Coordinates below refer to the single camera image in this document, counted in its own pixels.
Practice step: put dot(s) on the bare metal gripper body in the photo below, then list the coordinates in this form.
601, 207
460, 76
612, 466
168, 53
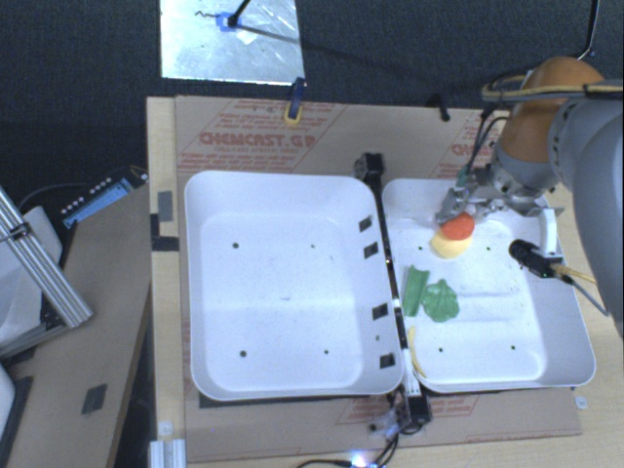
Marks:
480, 190

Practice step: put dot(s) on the green toy stalk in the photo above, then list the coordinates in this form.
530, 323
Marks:
414, 290

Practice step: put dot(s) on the black cylinder on white bracket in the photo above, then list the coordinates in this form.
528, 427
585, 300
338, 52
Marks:
529, 256

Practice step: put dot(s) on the green toy lettuce leaf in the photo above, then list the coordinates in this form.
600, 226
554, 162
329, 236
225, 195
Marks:
441, 302

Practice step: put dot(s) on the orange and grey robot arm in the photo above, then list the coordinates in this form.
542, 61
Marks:
585, 154

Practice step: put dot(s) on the thin yellow toy strip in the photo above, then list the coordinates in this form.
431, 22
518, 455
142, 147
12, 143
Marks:
416, 354

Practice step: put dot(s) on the orange-red round toy slice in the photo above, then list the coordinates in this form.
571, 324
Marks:
459, 227

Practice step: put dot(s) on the white plastic tray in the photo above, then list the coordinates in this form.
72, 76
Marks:
283, 285
492, 320

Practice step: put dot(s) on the thin black and white rod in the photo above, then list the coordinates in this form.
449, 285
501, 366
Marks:
390, 266

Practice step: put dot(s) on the yellow round toy slice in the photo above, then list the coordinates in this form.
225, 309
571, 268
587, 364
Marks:
448, 249

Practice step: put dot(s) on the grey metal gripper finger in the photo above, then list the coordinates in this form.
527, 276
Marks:
482, 208
447, 212

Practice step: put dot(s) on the brown cardboard board red print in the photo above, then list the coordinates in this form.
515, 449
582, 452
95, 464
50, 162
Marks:
292, 432

